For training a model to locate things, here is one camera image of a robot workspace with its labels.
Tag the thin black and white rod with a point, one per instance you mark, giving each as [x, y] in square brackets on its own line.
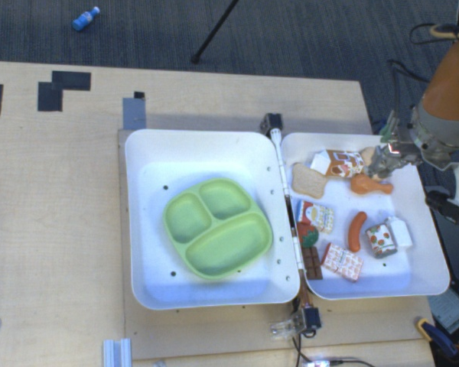
[279, 155]

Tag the tan round biscuit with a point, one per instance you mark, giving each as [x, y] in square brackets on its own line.
[367, 154]

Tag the tan bread slice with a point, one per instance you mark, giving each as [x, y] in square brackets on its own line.
[308, 181]

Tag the orange sausage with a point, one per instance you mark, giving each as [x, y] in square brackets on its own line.
[355, 231]

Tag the white plastic tray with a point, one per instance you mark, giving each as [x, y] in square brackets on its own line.
[153, 273]
[413, 273]

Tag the red strawberry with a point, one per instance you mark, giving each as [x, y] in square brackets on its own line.
[308, 235]

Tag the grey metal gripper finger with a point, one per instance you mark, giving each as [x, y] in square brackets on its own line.
[377, 163]
[387, 171]

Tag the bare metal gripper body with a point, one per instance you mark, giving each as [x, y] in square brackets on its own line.
[409, 153]

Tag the white packet with orange print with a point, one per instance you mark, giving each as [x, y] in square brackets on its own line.
[342, 262]

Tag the orange chicken drumstick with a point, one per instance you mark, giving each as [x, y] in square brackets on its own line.
[365, 185]

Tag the brown chocolate bar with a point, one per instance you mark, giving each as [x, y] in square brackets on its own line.
[313, 263]

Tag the white carton with red print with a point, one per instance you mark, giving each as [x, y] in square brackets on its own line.
[386, 238]

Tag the white carton with yellow print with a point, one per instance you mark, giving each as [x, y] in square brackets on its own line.
[315, 216]

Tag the blue bottle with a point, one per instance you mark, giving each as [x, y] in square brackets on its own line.
[85, 19]

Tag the green divided plate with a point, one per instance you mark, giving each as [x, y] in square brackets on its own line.
[225, 243]

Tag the black tripod leg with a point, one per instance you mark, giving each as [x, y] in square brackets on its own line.
[222, 19]

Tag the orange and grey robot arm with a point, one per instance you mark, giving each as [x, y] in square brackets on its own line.
[449, 86]

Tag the brown and white carton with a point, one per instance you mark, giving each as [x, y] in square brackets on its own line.
[342, 163]

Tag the black cylinder on white bracket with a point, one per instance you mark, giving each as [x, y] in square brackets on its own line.
[453, 205]

